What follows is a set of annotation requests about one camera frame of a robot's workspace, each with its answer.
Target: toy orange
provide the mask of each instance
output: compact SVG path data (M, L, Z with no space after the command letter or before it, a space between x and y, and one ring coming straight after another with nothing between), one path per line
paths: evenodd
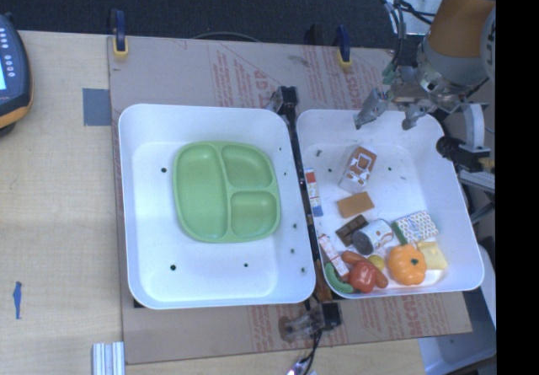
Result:
M424 255L412 244L395 246L387 258L393 279L403 285L419 285L424 281L427 264Z

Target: toy can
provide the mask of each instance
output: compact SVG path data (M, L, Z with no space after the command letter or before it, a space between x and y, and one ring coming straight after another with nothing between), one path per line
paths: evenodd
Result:
M393 230L383 219L376 219L352 234L352 244L362 255L370 255L392 240Z

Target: blue tape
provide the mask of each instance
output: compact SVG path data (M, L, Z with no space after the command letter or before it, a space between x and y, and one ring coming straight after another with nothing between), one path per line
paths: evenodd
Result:
M15 318L20 319L20 300L23 296L23 293L21 291L21 287L23 284L21 284L19 281L15 283L15 289L13 290L13 300L15 302Z
M314 206L312 208L312 215L314 217L322 217L323 216L322 207L321 206Z

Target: green plate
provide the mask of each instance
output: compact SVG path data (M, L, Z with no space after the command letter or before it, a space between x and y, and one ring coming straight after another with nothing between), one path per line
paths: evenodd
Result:
M182 229L209 243L250 242L271 235L280 198L268 156L237 142L194 142L174 158L173 188Z

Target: gray tape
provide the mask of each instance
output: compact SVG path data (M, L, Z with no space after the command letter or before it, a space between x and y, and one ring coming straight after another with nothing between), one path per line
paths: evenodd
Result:
M110 91L106 88L83 88L85 126L110 125Z

